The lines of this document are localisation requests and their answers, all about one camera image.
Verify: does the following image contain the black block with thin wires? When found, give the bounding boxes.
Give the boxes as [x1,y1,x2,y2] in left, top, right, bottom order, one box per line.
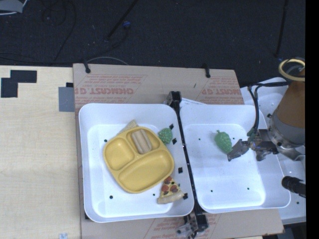
[194,214,209,233]
[166,91,182,107]

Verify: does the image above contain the tan toy sausage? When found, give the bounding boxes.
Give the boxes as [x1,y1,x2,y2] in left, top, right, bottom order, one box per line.
[130,129,153,155]

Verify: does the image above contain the beige toy bread slice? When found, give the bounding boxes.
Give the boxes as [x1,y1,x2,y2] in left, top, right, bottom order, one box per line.
[117,119,140,134]

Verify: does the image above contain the toy pizza slice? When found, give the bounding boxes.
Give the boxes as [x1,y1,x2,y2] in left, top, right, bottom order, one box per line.
[157,175,185,205]

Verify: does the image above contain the green toy grapes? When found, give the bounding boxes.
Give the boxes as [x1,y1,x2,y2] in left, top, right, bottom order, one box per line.
[214,129,233,154]

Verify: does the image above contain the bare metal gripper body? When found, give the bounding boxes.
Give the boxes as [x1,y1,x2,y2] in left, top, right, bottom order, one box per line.
[249,129,306,161]

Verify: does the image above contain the brown cardboard board red print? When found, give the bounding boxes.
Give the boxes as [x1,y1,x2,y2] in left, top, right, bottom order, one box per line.
[72,63,285,239]

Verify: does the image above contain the green toy broccoli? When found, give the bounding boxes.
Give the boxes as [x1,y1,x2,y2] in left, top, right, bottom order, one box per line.
[158,127,173,145]

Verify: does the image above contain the black cylinder on white bracket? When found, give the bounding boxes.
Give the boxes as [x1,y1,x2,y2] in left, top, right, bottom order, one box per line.
[281,175,306,199]

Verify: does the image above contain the yellow divided plate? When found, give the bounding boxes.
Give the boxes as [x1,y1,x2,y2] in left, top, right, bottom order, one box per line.
[102,126,175,194]

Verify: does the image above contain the white plastic tray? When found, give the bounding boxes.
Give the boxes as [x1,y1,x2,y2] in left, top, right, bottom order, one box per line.
[78,103,195,224]
[178,104,292,214]

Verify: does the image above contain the thin black rod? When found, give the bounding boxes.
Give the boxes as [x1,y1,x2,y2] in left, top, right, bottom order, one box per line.
[173,101,201,217]

